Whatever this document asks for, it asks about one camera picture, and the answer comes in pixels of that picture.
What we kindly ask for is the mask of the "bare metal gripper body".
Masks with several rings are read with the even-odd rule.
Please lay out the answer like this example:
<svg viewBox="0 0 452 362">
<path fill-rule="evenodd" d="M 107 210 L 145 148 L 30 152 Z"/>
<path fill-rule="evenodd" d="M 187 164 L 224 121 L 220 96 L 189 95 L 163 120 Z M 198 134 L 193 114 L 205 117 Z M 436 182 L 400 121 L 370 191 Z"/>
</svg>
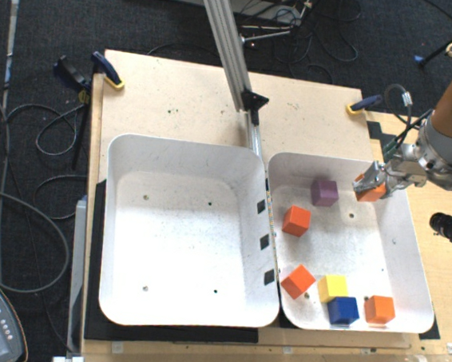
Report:
<svg viewBox="0 0 452 362">
<path fill-rule="evenodd" d="M 383 147 L 383 158 L 385 178 L 393 181 L 394 190 L 423 187 L 428 181 L 439 186 L 448 182 L 447 163 L 426 145 L 394 141 Z"/>
</svg>

